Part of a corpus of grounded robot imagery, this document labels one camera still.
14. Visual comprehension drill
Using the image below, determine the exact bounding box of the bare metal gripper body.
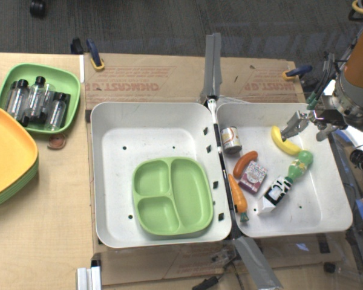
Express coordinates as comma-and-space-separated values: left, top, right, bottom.
309, 95, 363, 133

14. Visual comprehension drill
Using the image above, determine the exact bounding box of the yellow banana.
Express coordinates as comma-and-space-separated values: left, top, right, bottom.
270, 125, 303, 156

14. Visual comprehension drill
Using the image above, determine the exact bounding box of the green bottle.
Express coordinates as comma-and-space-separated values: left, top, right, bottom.
284, 150, 314, 184

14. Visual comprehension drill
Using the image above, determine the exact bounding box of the white plastic tray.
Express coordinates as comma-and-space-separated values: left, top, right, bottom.
215, 102, 354, 239
90, 101, 233, 249

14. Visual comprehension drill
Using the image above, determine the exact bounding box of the orange sausage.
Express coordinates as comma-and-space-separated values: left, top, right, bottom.
232, 150, 258, 179

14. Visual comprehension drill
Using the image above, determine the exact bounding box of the small silver can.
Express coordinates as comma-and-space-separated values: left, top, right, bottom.
220, 126, 243, 155

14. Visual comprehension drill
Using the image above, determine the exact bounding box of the purple carton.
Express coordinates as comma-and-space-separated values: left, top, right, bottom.
238, 160, 268, 195

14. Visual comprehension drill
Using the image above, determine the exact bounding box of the white and black carton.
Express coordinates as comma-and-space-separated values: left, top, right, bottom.
257, 176, 293, 216

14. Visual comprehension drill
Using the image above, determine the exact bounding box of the thin black and white rod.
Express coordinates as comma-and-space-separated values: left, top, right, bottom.
206, 98, 241, 223

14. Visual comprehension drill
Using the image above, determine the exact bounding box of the orange carrot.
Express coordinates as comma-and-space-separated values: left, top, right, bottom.
228, 173, 250, 223

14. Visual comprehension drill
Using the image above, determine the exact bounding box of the green divided plate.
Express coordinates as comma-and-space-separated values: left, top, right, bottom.
132, 156, 215, 237

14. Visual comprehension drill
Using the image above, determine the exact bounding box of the brown cardboard board red print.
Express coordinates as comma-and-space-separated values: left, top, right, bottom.
83, 52, 352, 286

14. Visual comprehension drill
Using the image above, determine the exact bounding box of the clear bottle with black cap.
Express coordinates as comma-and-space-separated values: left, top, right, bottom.
44, 92, 68, 132
6, 79, 30, 121
26, 76, 47, 121
42, 83, 57, 114
4, 80, 18, 111

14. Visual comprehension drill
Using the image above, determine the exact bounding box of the yellow plate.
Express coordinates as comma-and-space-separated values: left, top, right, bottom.
0, 106, 39, 199

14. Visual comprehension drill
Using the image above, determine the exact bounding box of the black cylinder on white bracket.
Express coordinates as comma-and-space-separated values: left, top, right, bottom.
349, 144, 363, 172

